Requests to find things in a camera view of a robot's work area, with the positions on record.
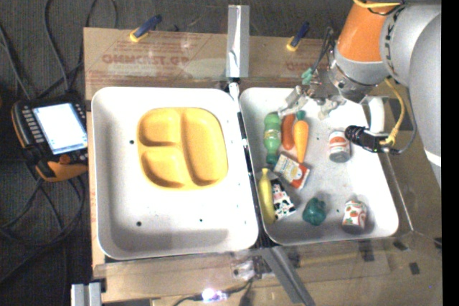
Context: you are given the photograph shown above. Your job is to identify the orange sausage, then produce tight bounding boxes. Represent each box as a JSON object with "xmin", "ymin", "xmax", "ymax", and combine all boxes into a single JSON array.
[{"xmin": 281, "ymin": 113, "xmax": 296, "ymax": 151}]

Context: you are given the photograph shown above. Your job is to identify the white and red carton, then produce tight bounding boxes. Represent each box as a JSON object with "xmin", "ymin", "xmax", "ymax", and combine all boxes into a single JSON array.
[{"xmin": 272, "ymin": 153, "xmax": 311, "ymax": 190}]

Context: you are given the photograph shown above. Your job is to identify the yellow banana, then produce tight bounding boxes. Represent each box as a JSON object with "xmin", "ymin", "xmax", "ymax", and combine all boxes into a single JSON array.
[{"xmin": 257, "ymin": 167, "xmax": 277, "ymax": 226}]

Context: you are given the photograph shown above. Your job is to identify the cow print carton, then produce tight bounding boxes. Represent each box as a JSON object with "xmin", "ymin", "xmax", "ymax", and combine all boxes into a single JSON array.
[{"xmin": 270, "ymin": 178, "xmax": 298, "ymax": 221}]

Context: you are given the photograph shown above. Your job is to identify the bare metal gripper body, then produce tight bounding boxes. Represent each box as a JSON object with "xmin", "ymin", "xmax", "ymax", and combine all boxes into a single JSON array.
[{"xmin": 308, "ymin": 67, "xmax": 363, "ymax": 103}]

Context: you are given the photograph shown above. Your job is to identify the orange carrot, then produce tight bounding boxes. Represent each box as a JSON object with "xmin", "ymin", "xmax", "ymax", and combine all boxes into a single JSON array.
[{"xmin": 293, "ymin": 110, "xmax": 311, "ymax": 164}]

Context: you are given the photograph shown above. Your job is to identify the white plastic tray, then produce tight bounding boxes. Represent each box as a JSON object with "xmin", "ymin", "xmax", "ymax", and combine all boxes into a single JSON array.
[
  {"xmin": 90, "ymin": 86, "xmax": 260, "ymax": 261},
  {"xmin": 239, "ymin": 87, "xmax": 400, "ymax": 247}
]

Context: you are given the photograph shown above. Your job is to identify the white can tomato print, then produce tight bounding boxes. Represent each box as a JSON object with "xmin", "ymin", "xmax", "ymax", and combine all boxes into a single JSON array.
[{"xmin": 341, "ymin": 199, "xmax": 368, "ymax": 230}]

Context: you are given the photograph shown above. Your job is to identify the brown cardboard board red print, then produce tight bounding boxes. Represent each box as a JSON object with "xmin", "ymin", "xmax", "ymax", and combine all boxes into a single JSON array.
[{"xmin": 82, "ymin": 27, "xmax": 413, "ymax": 302}]

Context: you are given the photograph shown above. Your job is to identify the green broccoli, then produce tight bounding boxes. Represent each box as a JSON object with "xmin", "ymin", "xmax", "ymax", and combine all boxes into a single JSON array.
[{"xmin": 301, "ymin": 196, "xmax": 328, "ymax": 226}]

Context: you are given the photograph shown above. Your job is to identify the green plastic bottle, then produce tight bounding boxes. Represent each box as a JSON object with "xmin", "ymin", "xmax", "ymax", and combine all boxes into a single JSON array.
[{"xmin": 263, "ymin": 112, "xmax": 283, "ymax": 166}]

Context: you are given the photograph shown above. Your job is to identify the black cylinder on white bracket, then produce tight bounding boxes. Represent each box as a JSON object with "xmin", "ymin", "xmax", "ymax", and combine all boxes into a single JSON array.
[{"xmin": 344, "ymin": 96, "xmax": 390, "ymax": 153}]

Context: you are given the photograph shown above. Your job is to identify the yellow divided plate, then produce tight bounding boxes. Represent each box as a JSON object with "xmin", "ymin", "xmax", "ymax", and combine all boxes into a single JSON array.
[{"xmin": 136, "ymin": 106, "xmax": 230, "ymax": 191}]

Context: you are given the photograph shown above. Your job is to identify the white can orange label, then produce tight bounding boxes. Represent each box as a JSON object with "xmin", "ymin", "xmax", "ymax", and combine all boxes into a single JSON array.
[{"xmin": 328, "ymin": 130, "xmax": 352, "ymax": 164}]

